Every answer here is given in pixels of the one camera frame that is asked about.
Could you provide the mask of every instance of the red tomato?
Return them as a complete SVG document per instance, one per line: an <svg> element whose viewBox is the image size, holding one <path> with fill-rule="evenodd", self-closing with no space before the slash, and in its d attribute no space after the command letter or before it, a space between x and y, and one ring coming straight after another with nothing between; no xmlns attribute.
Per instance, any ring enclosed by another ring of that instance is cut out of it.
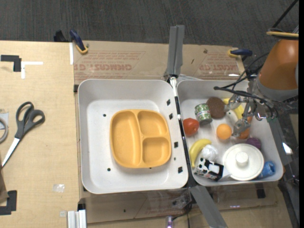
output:
<svg viewBox="0 0 304 228"><path fill-rule="evenodd" d="M251 123L251 121L252 121L252 116L247 117L247 121L248 121L249 123ZM250 127L247 128L245 131L241 132L241 133L239 134L239 137L238 137L238 138L239 138L239 139L246 139L246 138L249 137L249 134L250 134Z"/></svg>
<svg viewBox="0 0 304 228"><path fill-rule="evenodd" d="M199 130L200 123L193 118L187 118L183 121L186 136L192 136Z"/></svg>

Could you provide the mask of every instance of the tape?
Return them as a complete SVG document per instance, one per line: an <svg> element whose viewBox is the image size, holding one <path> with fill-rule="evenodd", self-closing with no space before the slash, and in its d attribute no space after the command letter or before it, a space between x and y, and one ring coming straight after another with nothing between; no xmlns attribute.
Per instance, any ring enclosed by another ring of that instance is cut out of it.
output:
<svg viewBox="0 0 304 228"><path fill-rule="evenodd" d="M65 217L67 217L67 211L66 211L66 210L62 210L62 211L60 211L60 213L59 213L59 217L61 217L61 218L65 218Z"/></svg>
<svg viewBox="0 0 304 228"><path fill-rule="evenodd" d="M43 62L21 62L21 78L25 79L25 65L43 65Z"/></svg>
<svg viewBox="0 0 304 228"><path fill-rule="evenodd" d="M65 185L64 184L54 184L53 185L53 191L54 192L64 192Z"/></svg>
<svg viewBox="0 0 304 228"><path fill-rule="evenodd" d="M70 42L70 65L74 64L73 43Z"/></svg>

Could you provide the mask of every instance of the can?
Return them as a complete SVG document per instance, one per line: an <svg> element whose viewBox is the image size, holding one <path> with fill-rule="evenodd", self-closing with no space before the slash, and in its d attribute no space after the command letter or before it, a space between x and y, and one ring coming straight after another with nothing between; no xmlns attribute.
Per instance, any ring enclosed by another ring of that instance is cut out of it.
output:
<svg viewBox="0 0 304 228"><path fill-rule="evenodd" d="M195 107L196 119L200 125L209 124L212 122L212 117L207 104L199 104Z"/></svg>

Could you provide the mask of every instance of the yellow banana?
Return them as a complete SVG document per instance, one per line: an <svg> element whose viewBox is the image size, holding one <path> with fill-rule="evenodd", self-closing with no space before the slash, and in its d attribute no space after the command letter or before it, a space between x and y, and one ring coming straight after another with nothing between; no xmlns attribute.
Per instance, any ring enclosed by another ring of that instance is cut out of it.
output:
<svg viewBox="0 0 304 228"><path fill-rule="evenodd" d="M195 167L195 160L198 156L198 154L201 152L201 150L207 145L211 144L211 141L209 139L199 139L197 140L189 149L189 156L191 161L191 167Z"/></svg>
<svg viewBox="0 0 304 228"><path fill-rule="evenodd" d="M224 99L223 102L227 105L228 102L229 102L229 98ZM243 118L242 114L244 113L244 108L243 108L243 106L241 104L236 109L233 109L233 111L237 115L238 119L242 119Z"/></svg>

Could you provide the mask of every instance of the white lid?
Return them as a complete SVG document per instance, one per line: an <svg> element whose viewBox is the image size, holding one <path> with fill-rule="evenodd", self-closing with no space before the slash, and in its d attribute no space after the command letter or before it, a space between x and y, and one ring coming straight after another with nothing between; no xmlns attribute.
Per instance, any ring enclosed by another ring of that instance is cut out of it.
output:
<svg viewBox="0 0 304 228"><path fill-rule="evenodd" d="M231 173L233 179L248 181L261 173L264 167L264 157L255 146L239 143L224 153L223 165Z"/></svg>

